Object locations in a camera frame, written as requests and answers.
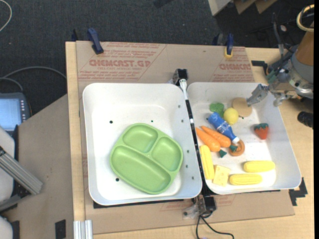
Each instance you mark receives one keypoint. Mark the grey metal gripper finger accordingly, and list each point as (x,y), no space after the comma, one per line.
(279,99)
(258,94)

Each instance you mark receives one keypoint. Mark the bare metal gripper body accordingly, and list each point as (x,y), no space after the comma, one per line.
(286,87)

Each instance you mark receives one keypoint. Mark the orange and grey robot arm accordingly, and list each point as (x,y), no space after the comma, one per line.
(306,48)

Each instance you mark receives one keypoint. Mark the tan round biscuit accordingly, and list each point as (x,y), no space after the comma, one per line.
(240,103)

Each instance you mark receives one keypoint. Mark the yellow lemon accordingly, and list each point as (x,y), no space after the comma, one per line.
(231,116)

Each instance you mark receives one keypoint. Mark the red strawberry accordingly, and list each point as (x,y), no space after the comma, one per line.
(261,131)

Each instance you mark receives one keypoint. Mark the green broccoli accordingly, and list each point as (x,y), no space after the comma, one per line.
(216,107)

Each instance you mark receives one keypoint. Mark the blue plastic bottle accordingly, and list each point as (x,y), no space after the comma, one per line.
(220,124)

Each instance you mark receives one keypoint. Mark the white plastic tray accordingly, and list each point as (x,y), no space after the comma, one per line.
(279,153)
(104,103)

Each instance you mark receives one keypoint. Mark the orange carrot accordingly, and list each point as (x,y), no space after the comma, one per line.
(208,141)
(218,136)

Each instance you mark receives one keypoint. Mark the orange doughnut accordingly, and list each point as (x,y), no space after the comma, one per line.
(239,151)

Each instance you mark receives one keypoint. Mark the thin black and white rod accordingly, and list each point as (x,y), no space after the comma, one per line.
(191,118)

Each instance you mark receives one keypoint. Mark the yellow cheese wedge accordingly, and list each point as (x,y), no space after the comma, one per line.
(221,175)

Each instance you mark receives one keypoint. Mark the brown cardboard board red print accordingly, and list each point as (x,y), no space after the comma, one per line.
(149,58)

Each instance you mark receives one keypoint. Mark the green divided plate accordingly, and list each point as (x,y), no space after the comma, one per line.
(139,163)

